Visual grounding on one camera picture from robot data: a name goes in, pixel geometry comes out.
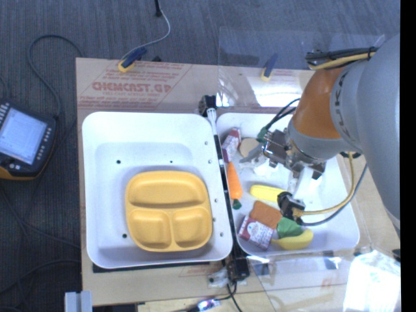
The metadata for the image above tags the brown cardboard board red print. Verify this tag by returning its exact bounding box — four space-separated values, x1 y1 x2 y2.
75 57 401 307

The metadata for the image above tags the yellow corn cob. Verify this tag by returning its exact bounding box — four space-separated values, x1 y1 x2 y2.
249 184 287 203

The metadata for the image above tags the tan round biscuit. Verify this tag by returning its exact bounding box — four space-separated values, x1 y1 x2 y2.
239 136 260 159

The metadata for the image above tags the black cylinder on white bracket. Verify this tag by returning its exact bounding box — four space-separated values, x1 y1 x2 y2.
276 167 322 224

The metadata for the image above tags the white plastic tray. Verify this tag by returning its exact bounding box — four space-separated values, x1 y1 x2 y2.
215 111 361 257
81 110 234 270

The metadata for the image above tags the thin black and white rod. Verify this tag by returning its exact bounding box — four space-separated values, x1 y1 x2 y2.
206 107 243 266

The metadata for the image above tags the black block with thin wires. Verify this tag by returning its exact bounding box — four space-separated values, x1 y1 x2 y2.
198 94 218 115
225 257 251 283

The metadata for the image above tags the white lumpy object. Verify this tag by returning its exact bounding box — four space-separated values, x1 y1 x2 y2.
239 159 277 177

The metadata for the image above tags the yellow divided plate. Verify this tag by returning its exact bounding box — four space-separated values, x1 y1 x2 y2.
124 170 214 253

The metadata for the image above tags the brown bread slice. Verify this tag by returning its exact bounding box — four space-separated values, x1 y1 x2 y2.
249 200 283 230

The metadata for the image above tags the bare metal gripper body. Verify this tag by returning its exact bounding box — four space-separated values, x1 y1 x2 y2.
261 127 328 180

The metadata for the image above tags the green leafy vegetable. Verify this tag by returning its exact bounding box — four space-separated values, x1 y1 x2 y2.
276 216 304 239

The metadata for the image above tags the yellow banana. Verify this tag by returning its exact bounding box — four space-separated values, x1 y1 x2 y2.
270 228 315 251

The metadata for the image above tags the red and white carton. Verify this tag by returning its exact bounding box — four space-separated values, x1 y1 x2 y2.
221 127 242 163
237 215 275 251

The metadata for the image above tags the orange carrot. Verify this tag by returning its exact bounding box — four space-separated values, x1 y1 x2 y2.
226 161 244 211

